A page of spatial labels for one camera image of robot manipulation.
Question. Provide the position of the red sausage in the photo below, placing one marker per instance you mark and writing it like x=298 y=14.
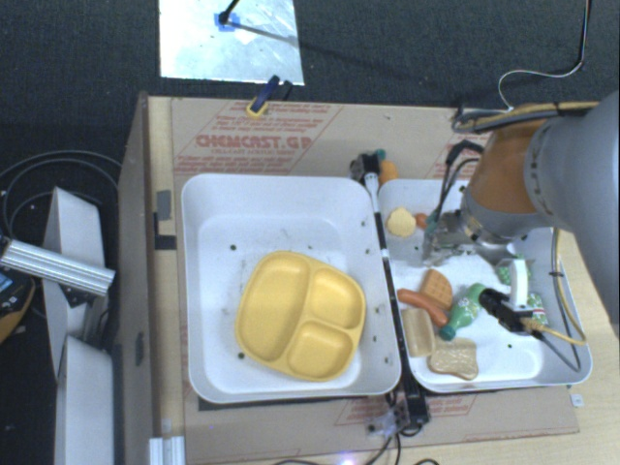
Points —
x=416 y=299

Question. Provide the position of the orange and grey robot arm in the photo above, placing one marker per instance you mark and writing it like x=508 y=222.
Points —
x=571 y=172

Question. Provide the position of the green and white can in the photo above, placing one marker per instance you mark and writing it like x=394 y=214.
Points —
x=537 y=303

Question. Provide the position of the brown cardboard board, red print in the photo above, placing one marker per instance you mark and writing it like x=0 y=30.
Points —
x=271 y=138

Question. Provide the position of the green bottle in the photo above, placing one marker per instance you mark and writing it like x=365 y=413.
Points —
x=462 y=314

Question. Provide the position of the beige bread roll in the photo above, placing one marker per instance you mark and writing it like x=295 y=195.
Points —
x=418 y=332

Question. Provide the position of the yellow biscuit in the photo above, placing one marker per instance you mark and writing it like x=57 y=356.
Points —
x=400 y=222

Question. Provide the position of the small red toy food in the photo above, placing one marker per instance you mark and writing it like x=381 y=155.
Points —
x=421 y=220

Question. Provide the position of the thin black and white rod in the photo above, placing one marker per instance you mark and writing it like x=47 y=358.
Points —
x=386 y=255

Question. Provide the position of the beige toast slice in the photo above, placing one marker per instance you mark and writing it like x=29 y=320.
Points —
x=454 y=360

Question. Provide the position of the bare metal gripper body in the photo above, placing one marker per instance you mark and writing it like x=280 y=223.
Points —
x=457 y=233

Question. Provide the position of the brown waffle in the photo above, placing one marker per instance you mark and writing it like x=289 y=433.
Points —
x=437 y=288

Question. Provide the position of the white plastic tray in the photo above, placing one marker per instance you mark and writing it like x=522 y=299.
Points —
x=271 y=211
x=504 y=361

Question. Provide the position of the black cylinder on white bracket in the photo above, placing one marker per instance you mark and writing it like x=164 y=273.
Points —
x=504 y=307

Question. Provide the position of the yellow divided plate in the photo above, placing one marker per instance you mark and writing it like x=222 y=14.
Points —
x=286 y=308

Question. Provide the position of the orange carrot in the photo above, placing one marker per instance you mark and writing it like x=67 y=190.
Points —
x=389 y=171

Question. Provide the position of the green grapes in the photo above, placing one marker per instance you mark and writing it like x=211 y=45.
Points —
x=504 y=273

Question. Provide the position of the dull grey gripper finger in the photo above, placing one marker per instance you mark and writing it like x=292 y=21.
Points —
x=444 y=258
x=428 y=247

